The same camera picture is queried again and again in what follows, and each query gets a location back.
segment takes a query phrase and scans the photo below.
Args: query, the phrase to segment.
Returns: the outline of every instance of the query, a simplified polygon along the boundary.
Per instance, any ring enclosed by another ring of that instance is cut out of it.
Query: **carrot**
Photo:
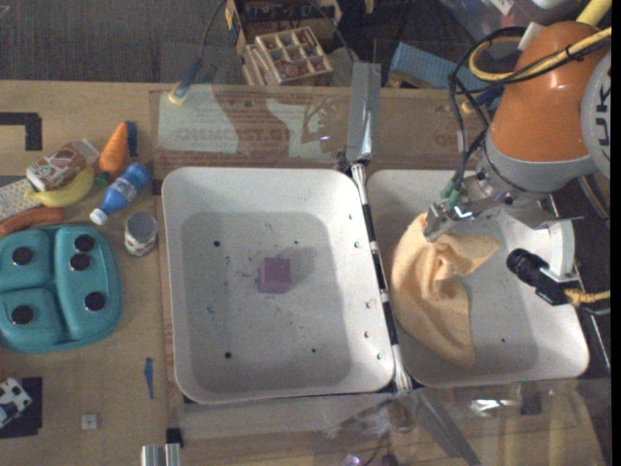
[[[65,219],[65,213],[57,207],[36,207],[22,211],[0,222],[0,238],[16,231],[41,224],[58,224]]]
[[[98,164],[102,175],[98,178],[107,182],[118,176],[123,168],[127,151],[128,132],[135,129],[136,125],[131,121],[124,121],[116,128],[99,155]]]

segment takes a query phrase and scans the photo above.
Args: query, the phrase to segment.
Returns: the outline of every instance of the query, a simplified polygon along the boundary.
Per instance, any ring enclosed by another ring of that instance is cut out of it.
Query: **yellow pole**
[[[591,0],[576,20],[597,26],[610,7],[612,7],[612,0]]]

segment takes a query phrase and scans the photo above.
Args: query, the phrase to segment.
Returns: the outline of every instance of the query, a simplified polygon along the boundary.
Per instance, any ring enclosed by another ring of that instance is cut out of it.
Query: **purple block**
[[[289,259],[263,258],[259,269],[259,291],[262,293],[284,293],[291,287],[291,266]]]

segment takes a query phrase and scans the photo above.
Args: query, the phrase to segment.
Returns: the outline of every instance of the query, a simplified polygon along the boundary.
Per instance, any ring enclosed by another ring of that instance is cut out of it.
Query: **blue tray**
[[[0,344],[27,353],[99,342],[120,321],[120,276],[89,225],[33,228],[0,240]]]

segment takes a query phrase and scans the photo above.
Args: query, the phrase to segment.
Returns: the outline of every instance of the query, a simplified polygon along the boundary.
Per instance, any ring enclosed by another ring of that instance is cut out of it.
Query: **peach towel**
[[[461,367],[474,364],[468,294],[459,276],[467,275],[499,248],[498,240],[445,234],[434,243],[423,235],[426,213],[408,227],[388,258],[395,318],[418,342]]]

